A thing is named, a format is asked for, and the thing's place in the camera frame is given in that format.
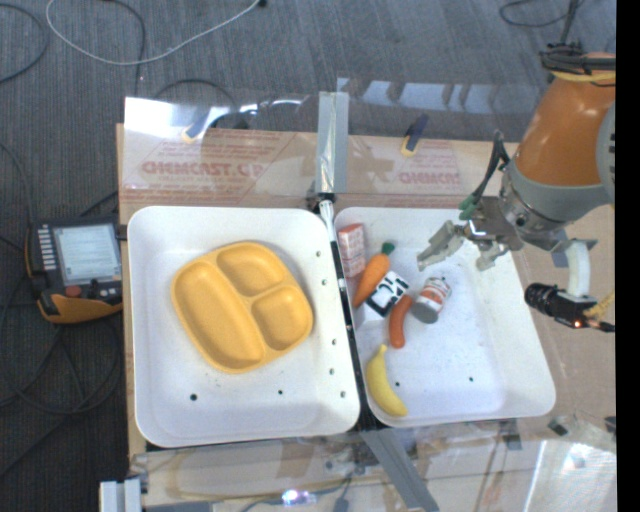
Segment brown cardboard board red print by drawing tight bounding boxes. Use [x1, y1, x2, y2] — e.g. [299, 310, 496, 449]
[115, 123, 617, 507]

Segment red and white carton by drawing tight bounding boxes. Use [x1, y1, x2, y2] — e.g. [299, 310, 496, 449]
[336, 222, 368, 279]

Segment yellow divided plate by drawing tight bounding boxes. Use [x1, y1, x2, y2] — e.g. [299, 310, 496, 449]
[170, 240, 316, 375]

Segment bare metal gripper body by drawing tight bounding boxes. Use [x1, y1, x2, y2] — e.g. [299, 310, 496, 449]
[464, 196, 567, 251]

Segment orange sausage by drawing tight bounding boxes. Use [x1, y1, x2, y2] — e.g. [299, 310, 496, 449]
[388, 294, 415, 350]

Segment black cylinder on white bracket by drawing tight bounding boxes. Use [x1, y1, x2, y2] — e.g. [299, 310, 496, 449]
[524, 239, 601, 330]

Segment red and white can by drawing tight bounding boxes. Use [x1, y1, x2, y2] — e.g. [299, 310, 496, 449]
[410, 276, 453, 325]

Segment orange carrot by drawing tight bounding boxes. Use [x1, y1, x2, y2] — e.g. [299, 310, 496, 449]
[351, 241, 397, 309]

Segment yellow banana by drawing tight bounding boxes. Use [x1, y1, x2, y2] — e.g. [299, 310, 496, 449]
[365, 343, 410, 419]

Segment white plastic tray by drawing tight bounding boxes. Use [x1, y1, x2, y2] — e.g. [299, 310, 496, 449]
[126, 205, 362, 449]
[333, 206, 558, 430]

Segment black and white carton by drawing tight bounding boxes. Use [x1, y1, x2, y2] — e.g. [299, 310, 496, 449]
[364, 270, 412, 318]

